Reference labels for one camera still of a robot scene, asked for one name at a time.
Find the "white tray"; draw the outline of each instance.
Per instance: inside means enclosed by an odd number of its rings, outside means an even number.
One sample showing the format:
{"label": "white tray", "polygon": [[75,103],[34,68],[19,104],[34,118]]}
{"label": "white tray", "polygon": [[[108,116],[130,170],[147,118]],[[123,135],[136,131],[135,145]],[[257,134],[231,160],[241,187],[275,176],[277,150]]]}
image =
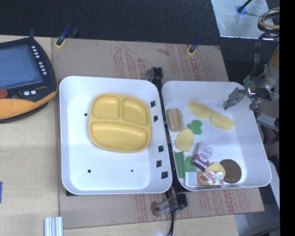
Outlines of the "white tray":
{"label": "white tray", "polygon": [[[120,153],[100,149],[92,143],[85,114],[89,113],[92,100],[101,93],[125,94],[146,103],[152,125],[151,141],[146,149]],[[170,188],[171,164],[154,84],[144,80],[70,76],[60,83],[59,102],[62,182],[69,192],[77,195],[163,193]]]}
{"label": "white tray", "polygon": [[[230,189],[243,187],[259,187],[268,185],[271,181],[271,170],[266,152],[261,140],[253,111],[249,110],[250,100],[245,97],[237,105],[224,110],[223,102],[235,89],[243,89],[242,85],[234,82],[186,82],[169,81],[162,88],[165,110],[177,108],[181,111],[184,128],[192,120],[202,121],[202,134],[195,135],[193,146],[187,156],[193,156],[195,146],[199,142],[205,143],[213,149],[210,162],[220,162],[223,159],[236,161],[242,170],[242,177],[234,184],[224,183],[219,186],[186,186],[185,179],[179,178],[183,187],[190,191]],[[217,111],[234,122],[230,130],[214,127],[209,118],[200,119],[193,115],[188,104],[191,100],[199,101],[214,111]],[[175,146],[179,132],[170,131],[173,150],[180,150]]]}

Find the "yellow chip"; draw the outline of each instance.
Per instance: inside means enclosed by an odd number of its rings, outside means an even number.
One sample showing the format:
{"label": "yellow chip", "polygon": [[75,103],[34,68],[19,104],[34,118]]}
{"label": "yellow chip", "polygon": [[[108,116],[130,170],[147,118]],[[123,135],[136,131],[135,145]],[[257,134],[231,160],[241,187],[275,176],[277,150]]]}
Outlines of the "yellow chip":
{"label": "yellow chip", "polygon": [[229,130],[234,125],[234,122],[228,117],[213,111],[211,116],[211,122],[215,127]]}
{"label": "yellow chip", "polygon": [[179,134],[177,135],[177,138],[175,140],[175,145],[180,150],[187,152],[191,149],[194,137],[195,135],[192,132],[192,130],[189,128],[186,128],[180,131]]}
{"label": "yellow chip", "polygon": [[211,108],[197,101],[191,101],[189,103],[189,110],[200,118],[209,118],[212,115]]}
{"label": "yellow chip", "polygon": [[225,176],[225,169],[220,163],[212,163],[210,164],[205,171],[222,171],[223,177]]}

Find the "yellow oval object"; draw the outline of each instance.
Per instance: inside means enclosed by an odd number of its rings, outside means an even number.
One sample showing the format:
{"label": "yellow oval object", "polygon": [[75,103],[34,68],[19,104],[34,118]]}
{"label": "yellow oval object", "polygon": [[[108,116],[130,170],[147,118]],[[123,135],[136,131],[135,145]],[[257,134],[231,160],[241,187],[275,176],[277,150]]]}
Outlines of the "yellow oval object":
{"label": "yellow oval object", "polygon": [[100,94],[90,106],[88,135],[102,149],[140,152],[150,143],[149,108],[135,97],[115,93]]}
{"label": "yellow oval object", "polygon": [[182,151],[188,152],[193,144],[194,136],[194,133],[189,128],[180,131],[175,140],[176,147]]}
{"label": "yellow oval object", "polygon": [[234,125],[234,122],[228,117],[213,111],[211,116],[211,122],[215,127],[229,130]]}
{"label": "yellow oval object", "polygon": [[189,103],[189,110],[200,118],[209,118],[212,115],[211,108],[197,101],[191,101]]}
{"label": "yellow oval object", "polygon": [[218,163],[218,162],[216,162],[216,163],[211,163],[211,164],[206,168],[205,171],[222,171],[222,172],[223,172],[223,177],[225,176],[225,173],[226,173],[224,167],[223,167],[220,163]]}

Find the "yellow cable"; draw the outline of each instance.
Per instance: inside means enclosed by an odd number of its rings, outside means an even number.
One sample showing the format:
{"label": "yellow cable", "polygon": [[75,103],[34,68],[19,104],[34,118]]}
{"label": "yellow cable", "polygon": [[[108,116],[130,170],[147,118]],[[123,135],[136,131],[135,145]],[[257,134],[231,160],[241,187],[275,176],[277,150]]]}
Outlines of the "yellow cable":
{"label": "yellow cable", "polygon": [[[275,13],[275,12],[280,12],[279,10],[274,10],[274,11],[271,11],[268,15],[272,14],[272,13]],[[272,28],[272,29],[280,29],[280,26],[276,26],[276,25],[269,25],[269,24],[265,24],[264,22],[262,22],[262,17],[264,15],[262,15],[259,19],[258,19],[258,24],[263,26],[263,27],[267,27],[267,28]]]}

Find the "red emergency stop button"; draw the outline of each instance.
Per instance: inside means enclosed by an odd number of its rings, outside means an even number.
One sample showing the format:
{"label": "red emergency stop button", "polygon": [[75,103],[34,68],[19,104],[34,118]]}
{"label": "red emergency stop button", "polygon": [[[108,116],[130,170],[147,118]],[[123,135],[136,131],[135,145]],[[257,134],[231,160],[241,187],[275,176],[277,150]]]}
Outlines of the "red emergency stop button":
{"label": "red emergency stop button", "polygon": [[0,99],[5,99],[8,97],[8,91],[6,89],[0,89]]}

